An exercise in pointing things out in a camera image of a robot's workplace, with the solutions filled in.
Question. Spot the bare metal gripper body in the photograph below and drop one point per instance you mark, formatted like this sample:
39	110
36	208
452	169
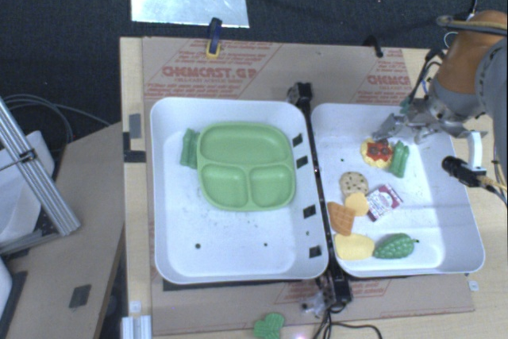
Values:
440	120

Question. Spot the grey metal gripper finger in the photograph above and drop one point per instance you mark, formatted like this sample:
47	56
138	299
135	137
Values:
424	134
391	126

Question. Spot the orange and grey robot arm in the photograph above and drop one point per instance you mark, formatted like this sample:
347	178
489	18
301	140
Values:
464	59

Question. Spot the yellow toy spaghetti with meatballs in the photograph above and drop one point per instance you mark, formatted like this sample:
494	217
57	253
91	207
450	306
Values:
375	155

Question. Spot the green toy asparagus bunch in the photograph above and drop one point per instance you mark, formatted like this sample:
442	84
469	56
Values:
399	160
188	149

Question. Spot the tan chocolate chip biscuit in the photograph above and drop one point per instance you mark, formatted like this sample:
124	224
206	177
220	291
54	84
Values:
353	182

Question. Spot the red and white packet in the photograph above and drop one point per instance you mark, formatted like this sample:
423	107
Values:
384	202

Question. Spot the small yellow toy chip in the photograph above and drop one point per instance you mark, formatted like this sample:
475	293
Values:
357	204

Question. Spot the white plastic tray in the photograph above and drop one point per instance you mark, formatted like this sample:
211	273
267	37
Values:
436	218
238	242

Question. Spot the thin black rod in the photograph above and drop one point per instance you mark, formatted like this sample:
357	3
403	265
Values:
320	186

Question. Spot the orange toy waffle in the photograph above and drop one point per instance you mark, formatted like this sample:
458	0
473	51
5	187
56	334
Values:
341	218

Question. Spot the green toy grapes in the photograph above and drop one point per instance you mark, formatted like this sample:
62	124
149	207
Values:
395	247

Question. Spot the large yellow toy chip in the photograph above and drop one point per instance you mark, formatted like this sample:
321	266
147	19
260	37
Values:
353	247

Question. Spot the brown cardboard board red print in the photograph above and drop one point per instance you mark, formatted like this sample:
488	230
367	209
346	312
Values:
254	67

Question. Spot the green divided plate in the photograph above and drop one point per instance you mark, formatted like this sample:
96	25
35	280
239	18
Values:
246	162

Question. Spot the green toy broccoli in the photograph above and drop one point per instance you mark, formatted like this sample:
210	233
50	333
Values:
270	325

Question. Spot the black cylinder on white bracket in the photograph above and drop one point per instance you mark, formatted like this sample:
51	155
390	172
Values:
462	168

